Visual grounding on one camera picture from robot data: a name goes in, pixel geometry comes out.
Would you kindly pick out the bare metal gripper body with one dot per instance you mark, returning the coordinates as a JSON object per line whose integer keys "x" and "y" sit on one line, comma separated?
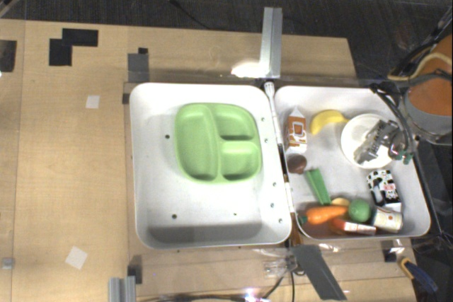
{"x": 383, "y": 136}

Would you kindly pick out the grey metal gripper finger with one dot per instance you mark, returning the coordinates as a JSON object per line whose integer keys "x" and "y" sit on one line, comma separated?
{"x": 362, "y": 155}

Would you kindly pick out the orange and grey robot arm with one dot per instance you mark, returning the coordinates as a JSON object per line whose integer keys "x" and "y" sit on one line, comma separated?
{"x": 430, "y": 95}

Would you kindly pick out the white bowl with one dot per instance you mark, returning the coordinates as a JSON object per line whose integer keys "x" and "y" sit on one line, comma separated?
{"x": 354, "y": 138}

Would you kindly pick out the white plastic tray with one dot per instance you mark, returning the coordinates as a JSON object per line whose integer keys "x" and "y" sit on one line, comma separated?
{"x": 339, "y": 184}
{"x": 212, "y": 215}

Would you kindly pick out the black and white cow-print carton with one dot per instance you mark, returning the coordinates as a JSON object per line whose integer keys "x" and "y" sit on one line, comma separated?
{"x": 384, "y": 187}

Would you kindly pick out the small yellow round piece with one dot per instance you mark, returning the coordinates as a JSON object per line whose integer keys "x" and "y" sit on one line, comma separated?
{"x": 339, "y": 202}

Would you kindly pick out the yellow banana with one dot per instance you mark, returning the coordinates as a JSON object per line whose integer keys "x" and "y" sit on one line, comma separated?
{"x": 323, "y": 118}

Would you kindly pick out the green lime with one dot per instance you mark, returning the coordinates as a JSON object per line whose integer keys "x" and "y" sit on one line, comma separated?
{"x": 360, "y": 210}

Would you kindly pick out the orange carrot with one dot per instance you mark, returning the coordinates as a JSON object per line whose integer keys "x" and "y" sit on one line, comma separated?
{"x": 325, "y": 214}

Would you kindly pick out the orange and white carton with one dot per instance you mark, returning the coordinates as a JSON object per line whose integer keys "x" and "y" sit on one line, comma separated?
{"x": 296, "y": 132}

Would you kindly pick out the green divided plate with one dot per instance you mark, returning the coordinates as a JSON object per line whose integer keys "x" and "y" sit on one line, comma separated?
{"x": 198, "y": 141}

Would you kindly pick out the pale wood board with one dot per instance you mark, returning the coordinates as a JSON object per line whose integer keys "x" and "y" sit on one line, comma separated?
{"x": 70, "y": 159}

